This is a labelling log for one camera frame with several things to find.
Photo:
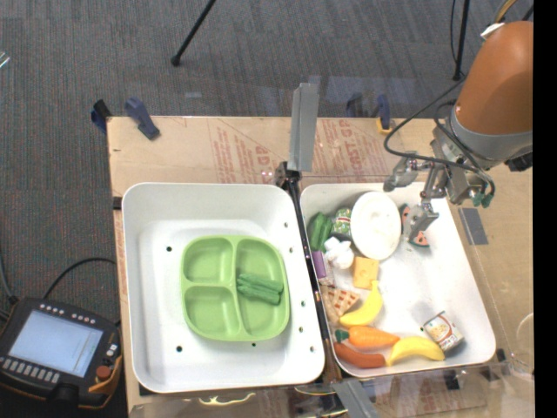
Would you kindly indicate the brown sausage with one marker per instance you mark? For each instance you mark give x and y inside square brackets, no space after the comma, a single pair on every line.
[357,357]

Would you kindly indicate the orange carrot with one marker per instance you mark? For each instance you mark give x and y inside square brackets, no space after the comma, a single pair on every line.
[372,337]

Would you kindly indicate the white garlic bulb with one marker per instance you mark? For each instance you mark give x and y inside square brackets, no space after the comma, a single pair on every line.
[340,254]

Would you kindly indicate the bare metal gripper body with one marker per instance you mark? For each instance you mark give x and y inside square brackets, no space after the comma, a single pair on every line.
[459,172]

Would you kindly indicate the red watermelon slice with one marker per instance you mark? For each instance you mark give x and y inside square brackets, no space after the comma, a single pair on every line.
[420,237]

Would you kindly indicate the white round plate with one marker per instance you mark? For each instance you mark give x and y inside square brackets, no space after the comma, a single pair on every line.
[375,227]

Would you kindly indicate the green bean pods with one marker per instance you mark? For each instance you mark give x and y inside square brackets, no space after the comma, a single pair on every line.
[260,288]

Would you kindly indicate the green bell pepper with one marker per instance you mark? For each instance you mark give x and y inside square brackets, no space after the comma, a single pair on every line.
[319,231]

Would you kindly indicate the black tripod leg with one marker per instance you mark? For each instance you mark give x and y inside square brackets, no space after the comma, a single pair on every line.
[198,24]
[463,24]

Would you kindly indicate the pizza slice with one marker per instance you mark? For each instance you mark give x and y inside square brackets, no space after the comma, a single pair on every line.
[344,299]

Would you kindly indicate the green divided plate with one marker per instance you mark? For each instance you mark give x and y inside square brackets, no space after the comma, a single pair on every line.
[209,307]

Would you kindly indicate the yellow banana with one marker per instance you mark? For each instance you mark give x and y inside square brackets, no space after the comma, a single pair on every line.
[415,348]
[365,312]

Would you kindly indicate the yellow cheese wedge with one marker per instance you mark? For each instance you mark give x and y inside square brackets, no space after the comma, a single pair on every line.
[365,272]

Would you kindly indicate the green and white can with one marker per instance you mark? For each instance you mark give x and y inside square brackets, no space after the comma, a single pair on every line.
[343,221]

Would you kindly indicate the brown cardboard board, red print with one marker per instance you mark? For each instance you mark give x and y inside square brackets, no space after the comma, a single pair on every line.
[174,155]

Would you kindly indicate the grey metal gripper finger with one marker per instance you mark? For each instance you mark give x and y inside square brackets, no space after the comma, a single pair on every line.
[402,174]
[418,220]

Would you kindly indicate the white can with food print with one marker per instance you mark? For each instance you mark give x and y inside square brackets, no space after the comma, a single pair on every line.
[444,331]

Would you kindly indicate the white plastic tray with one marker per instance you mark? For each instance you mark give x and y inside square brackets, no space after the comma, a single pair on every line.
[418,285]
[156,277]

